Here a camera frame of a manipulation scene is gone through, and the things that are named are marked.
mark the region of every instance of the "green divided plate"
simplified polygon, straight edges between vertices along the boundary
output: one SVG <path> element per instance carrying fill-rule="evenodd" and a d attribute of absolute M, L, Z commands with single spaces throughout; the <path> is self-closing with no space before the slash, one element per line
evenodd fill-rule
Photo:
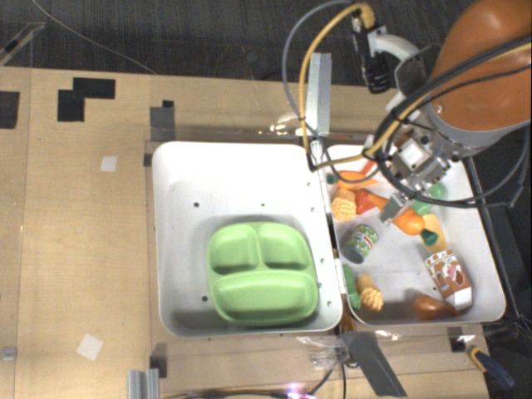
<path fill-rule="evenodd" d="M 218 314 L 246 327 L 271 327 L 309 317 L 318 281 L 305 238 L 279 223 L 218 229 L 207 253 L 210 293 Z"/>

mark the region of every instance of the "yellow cable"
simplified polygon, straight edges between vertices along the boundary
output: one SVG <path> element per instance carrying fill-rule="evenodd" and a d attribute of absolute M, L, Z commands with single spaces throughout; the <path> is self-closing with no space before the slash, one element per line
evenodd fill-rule
<path fill-rule="evenodd" d="M 511 53 L 516 53 L 516 52 L 520 52 L 522 50 L 526 50 L 526 49 L 530 49 L 532 47 L 532 43 L 525 43 L 519 47 L 516 47 L 515 49 L 511 49 L 507 52 L 504 52 L 502 54 L 500 54 L 499 56 L 497 57 L 494 57 L 486 62 L 489 62 L 489 61 L 492 61 L 494 59 L 497 59 L 499 57 L 504 57 L 504 56 L 507 56 Z M 428 97 L 430 94 L 431 94 L 432 91 L 429 91 L 427 92 L 425 95 L 423 95 L 422 97 L 420 97 L 419 99 L 417 99 L 416 101 L 414 101 L 412 104 L 410 104 L 401 114 L 399 114 L 399 116 L 397 117 L 397 120 L 394 120 L 390 125 L 389 127 L 386 129 L 386 131 L 382 134 L 382 136 L 377 140 L 377 142 L 375 142 L 373 144 L 373 146 L 369 149 L 366 150 L 366 154 L 367 155 L 373 155 L 375 152 L 377 152 L 379 150 L 379 148 L 381 148 L 381 146 L 384 145 L 384 143 L 393 135 L 393 133 L 395 132 L 395 130 L 397 129 L 397 127 L 399 127 L 399 125 L 401 124 L 401 121 L 403 121 L 409 114 L 411 111 L 414 110 L 414 108 L 416 108 L 417 105 L 419 105 L 426 97 Z M 364 155 L 362 154 L 359 154 L 359 155 L 354 155 L 354 156 L 350 156 L 350 157 L 346 157 L 346 158 L 339 158 L 337 160 L 330 160 L 330 161 L 326 161 L 326 162 L 323 162 L 321 164 L 318 164 L 316 165 L 316 169 L 322 169 L 323 167 L 329 167 L 330 165 L 336 165 L 336 164 L 342 164 L 342 163 L 349 163 L 349 162 L 353 162 L 353 161 L 358 161 L 358 160 L 361 160 L 362 158 L 364 158 Z"/>
<path fill-rule="evenodd" d="M 347 17 L 350 13 L 356 10 L 361 11 L 361 19 L 364 27 L 371 28 L 375 22 L 373 10 L 367 3 L 355 3 L 343 9 L 337 16 L 329 21 L 322 31 L 314 38 L 313 43 L 307 50 L 303 63 L 301 64 L 301 71 L 299 72 L 299 120 L 301 121 L 301 129 L 303 132 L 303 147 L 307 154 L 310 154 L 310 147 L 308 145 L 307 123 L 305 117 L 305 79 L 307 77 L 308 64 L 310 57 L 318 47 L 323 38 L 335 27 L 340 21 Z"/>

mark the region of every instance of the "metal bar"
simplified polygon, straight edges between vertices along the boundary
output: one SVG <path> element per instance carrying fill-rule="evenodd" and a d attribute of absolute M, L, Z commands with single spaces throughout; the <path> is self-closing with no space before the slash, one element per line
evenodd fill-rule
<path fill-rule="evenodd" d="M 160 399 L 159 369 L 152 368 L 146 372 L 129 371 L 127 399 Z"/>
<path fill-rule="evenodd" d="M 0 51 L 0 67 L 6 65 L 45 27 L 44 22 L 28 23 L 11 41 Z"/>
<path fill-rule="evenodd" d="M 308 71 L 307 123 L 320 135 L 329 132 L 331 120 L 331 78 L 333 62 L 330 53 L 313 53 Z"/>

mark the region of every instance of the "tin can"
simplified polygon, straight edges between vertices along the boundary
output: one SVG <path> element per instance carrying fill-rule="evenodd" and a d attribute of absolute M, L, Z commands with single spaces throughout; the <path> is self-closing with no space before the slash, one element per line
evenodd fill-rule
<path fill-rule="evenodd" d="M 378 240 L 379 237 L 374 228 L 367 224 L 359 224 L 340 251 L 347 260 L 360 264 L 364 262 Z"/>

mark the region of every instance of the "white cable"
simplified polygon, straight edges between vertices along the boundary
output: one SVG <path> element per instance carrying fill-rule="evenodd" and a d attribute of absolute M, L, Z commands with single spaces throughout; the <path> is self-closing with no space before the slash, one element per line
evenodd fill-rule
<path fill-rule="evenodd" d="M 78 36 L 79 38 L 82 38 L 83 40 L 86 40 L 88 41 L 90 44 L 96 46 L 96 47 L 99 47 L 103 50 L 106 50 L 110 53 L 114 53 L 115 55 L 119 56 L 119 57 L 123 57 L 124 59 L 128 60 L 129 62 L 133 62 L 135 65 L 145 69 L 146 71 L 150 72 L 151 74 L 157 74 L 155 71 L 153 71 L 151 68 L 149 68 L 148 66 L 136 61 L 135 59 L 131 58 L 131 57 L 128 57 L 127 55 L 125 55 L 124 53 L 120 53 L 120 52 L 117 52 L 116 50 L 113 50 L 107 46 L 104 46 L 103 44 L 100 44 L 99 42 L 95 42 L 94 40 L 90 39 L 89 37 L 87 36 L 84 36 L 83 34 L 81 34 L 80 32 L 68 27 L 68 25 L 64 24 L 63 22 L 61 22 L 59 19 L 57 19 L 56 17 L 54 17 L 53 15 L 51 15 L 49 12 L 47 12 L 47 10 L 42 7 L 37 0 L 30 0 L 36 7 L 37 9 L 39 9 L 42 13 L 44 13 L 47 17 L 49 17 L 51 20 L 53 20 L 55 23 L 59 24 L 61 27 L 65 28 L 67 31 L 70 31 L 72 34 Z"/>

